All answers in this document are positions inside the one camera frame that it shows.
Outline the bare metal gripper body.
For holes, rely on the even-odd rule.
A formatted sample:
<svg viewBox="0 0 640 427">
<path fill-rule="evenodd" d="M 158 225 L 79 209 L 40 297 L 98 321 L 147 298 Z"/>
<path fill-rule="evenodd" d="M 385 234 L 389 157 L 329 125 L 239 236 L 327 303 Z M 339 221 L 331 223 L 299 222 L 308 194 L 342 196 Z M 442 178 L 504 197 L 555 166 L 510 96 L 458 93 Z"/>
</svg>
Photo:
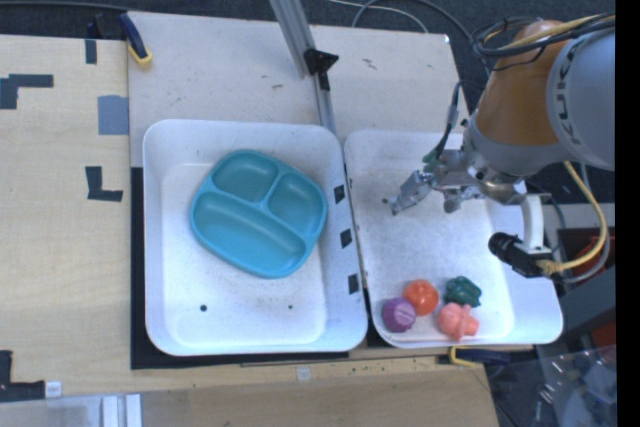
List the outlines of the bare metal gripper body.
<svg viewBox="0 0 640 427">
<path fill-rule="evenodd" d="M 524 179 L 492 167 L 474 150 L 444 150 L 432 171 L 432 188 L 441 192 L 450 189 L 471 189 L 475 199 L 489 199 L 501 205 L 517 205 L 526 194 Z"/>
</svg>

